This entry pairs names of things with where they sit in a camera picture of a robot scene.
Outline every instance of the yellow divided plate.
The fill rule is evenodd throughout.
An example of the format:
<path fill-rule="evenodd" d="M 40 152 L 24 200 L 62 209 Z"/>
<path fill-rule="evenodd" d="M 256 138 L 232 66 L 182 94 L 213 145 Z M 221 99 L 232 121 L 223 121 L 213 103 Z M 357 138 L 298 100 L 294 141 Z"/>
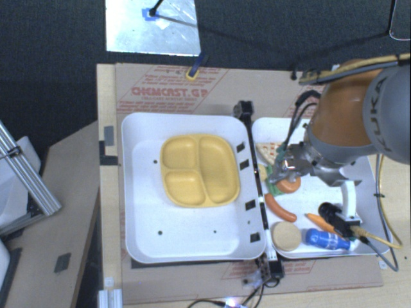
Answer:
<path fill-rule="evenodd" d="M 161 147 L 161 176 L 168 198 L 183 207 L 217 207 L 234 201 L 240 179 L 227 141 L 207 134 L 180 135 Z"/>

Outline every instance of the wooden table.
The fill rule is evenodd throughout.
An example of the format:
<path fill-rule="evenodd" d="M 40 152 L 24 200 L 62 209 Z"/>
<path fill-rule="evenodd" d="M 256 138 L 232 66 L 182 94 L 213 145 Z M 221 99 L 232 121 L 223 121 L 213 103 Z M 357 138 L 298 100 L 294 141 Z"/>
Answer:
<path fill-rule="evenodd" d="M 50 147 L 42 177 L 63 207 L 6 243 L 22 248 L 6 308 L 76 306 L 99 207 L 98 166 L 97 123 Z M 56 273 L 64 255 L 67 269 Z"/>
<path fill-rule="evenodd" d="M 99 140 L 104 142 L 107 127 L 114 141 L 103 147 L 107 157 L 118 155 L 116 119 L 116 77 L 113 65 L 98 66 Z M 260 101 L 266 98 L 256 97 Z M 118 169 L 110 165 L 100 167 L 101 222 L 103 236 L 103 276 L 105 289 L 121 289 L 120 213 Z M 402 238 L 404 248 L 397 250 L 400 271 L 382 270 L 383 287 L 356 288 L 338 291 L 316 291 L 266 295 L 260 307 L 406 307 L 411 302 L 411 247 L 410 247 L 410 166 L 386 159 L 382 176 L 382 192 L 390 223 Z M 190 302 L 165 302 L 126 305 L 125 307 L 186 307 Z"/>

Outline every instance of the yellow cable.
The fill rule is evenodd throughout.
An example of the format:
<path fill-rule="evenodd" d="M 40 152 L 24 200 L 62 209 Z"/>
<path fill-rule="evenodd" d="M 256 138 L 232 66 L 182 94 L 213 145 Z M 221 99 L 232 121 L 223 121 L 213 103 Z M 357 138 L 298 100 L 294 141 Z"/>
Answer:
<path fill-rule="evenodd" d="M 383 167 L 383 161 L 384 161 L 384 155 L 381 156 L 380 171 L 378 172 L 378 191 L 380 193 L 381 193 L 381 170 L 382 170 L 382 167 Z M 397 233 L 395 233 L 394 229 L 392 229 L 392 226 L 391 226 L 390 222 L 388 221 L 387 214 L 385 213 L 385 209 L 384 209 L 384 205 L 383 205 L 383 200 L 381 199 L 381 195 L 378 197 L 378 199 L 380 200 L 381 210 L 382 210 L 382 213 L 384 215 L 385 223 L 387 224 L 389 230 L 391 231 L 391 234 L 392 234 L 393 238 L 396 239 L 398 244 L 402 247 L 403 242 L 398 237 Z"/>
<path fill-rule="evenodd" d="M 368 233 L 368 231 L 366 231 L 364 228 L 361 228 L 360 226 L 351 226 L 351 230 L 354 232 L 355 236 L 370 237 L 371 239 L 375 239 L 375 240 L 377 240 L 377 241 L 379 241 L 379 242 L 381 242 L 381 243 L 383 243 L 383 244 L 385 244 L 385 245 L 387 245 L 391 248 L 394 248 L 394 249 L 401 249 L 403 247 L 402 245 L 390 243 L 390 242 L 388 242 L 388 241 L 386 241 L 386 240 L 384 240 L 384 239 L 382 239 L 382 238 L 380 238 L 380 237 L 378 237 L 378 236 L 376 236 L 372 233 Z"/>
<path fill-rule="evenodd" d="M 395 62 L 397 60 L 407 60 L 411 58 L 410 53 L 404 53 L 400 55 L 390 55 L 390 56 L 383 56 L 383 57 L 375 57 L 375 58 L 369 58 L 365 60 L 360 60 L 359 62 L 355 62 L 349 65 L 345 65 L 342 67 L 339 67 L 335 71 L 321 71 L 319 74 L 314 74 L 311 76 L 306 75 L 305 77 L 301 77 L 299 80 L 300 84 L 306 83 L 308 81 L 312 80 L 319 80 L 323 79 L 327 76 L 333 75 L 333 74 L 340 74 L 344 73 L 347 71 L 352 71 L 353 69 L 359 69 L 364 66 L 369 66 L 369 65 L 374 65 L 374 64 L 381 64 L 381 63 L 388 63 L 388 62 Z"/>

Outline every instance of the toy carrot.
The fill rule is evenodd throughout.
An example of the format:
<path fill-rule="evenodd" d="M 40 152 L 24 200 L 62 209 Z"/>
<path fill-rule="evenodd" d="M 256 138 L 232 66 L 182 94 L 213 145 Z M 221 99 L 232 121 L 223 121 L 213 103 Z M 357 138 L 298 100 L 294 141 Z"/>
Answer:
<path fill-rule="evenodd" d="M 330 233 L 334 233 L 338 235 L 338 233 L 335 232 L 334 227 L 331 226 L 329 223 L 327 223 L 324 219 L 322 219 L 321 216 L 318 216 L 312 213 L 307 213 L 306 217 L 309 220 L 311 220 L 314 224 L 316 224 L 318 227 L 325 230 L 326 232 L 330 232 Z"/>

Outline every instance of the white tray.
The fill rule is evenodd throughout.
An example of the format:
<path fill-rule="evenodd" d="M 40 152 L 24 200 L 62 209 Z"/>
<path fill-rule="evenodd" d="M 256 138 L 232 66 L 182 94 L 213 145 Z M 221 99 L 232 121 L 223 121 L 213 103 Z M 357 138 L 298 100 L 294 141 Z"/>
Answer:
<path fill-rule="evenodd" d="M 170 137 L 208 133 L 224 138 L 240 170 L 240 194 L 221 207 L 185 208 L 166 195 L 160 150 Z M 126 246 L 142 263 L 244 260 L 260 256 L 265 236 L 244 125 L 229 116 L 135 113 L 121 127 Z M 244 149 L 237 153 L 237 146 Z M 255 207 L 246 209 L 247 202 Z"/>
<path fill-rule="evenodd" d="M 283 142 L 288 133 L 290 119 L 278 119 L 264 117 L 258 119 L 252 126 L 252 135 L 254 142 Z M 300 125 L 290 139 L 290 144 L 297 144 L 302 141 L 305 129 Z M 262 157 L 257 154 L 259 163 L 266 164 Z M 353 166 L 343 168 L 344 175 L 351 180 L 362 180 L 356 186 L 356 211 L 362 219 L 362 227 L 370 233 L 385 238 L 375 193 L 375 180 L 367 157 L 359 158 Z M 263 192 L 267 193 L 268 189 L 265 183 L 262 183 Z M 316 227 L 306 216 L 306 213 L 318 214 L 318 207 L 323 202 L 334 204 L 342 203 L 342 193 L 339 187 L 329 187 L 322 180 L 315 176 L 306 175 L 301 178 L 301 187 L 293 194 L 284 194 L 275 198 L 284 209 L 289 210 L 297 215 L 295 225 L 304 231 L 309 228 Z M 269 209 L 267 209 L 268 224 L 272 227 L 275 223 L 282 221 Z M 382 252 L 386 252 L 388 247 L 380 242 L 373 241 L 373 244 Z M 316 246 L 306 245 L 304 243 L 292 251 L 284 252 L 280 249 L 276 250 L 289 259 L 302 258 L 317 258 L 317 257 L 336 257 L 343 255 L 368 255 L 375 254 L 367 245 L 362 244 L 358 240 L 351 245 L 349 251 L 325 250 Z"/>

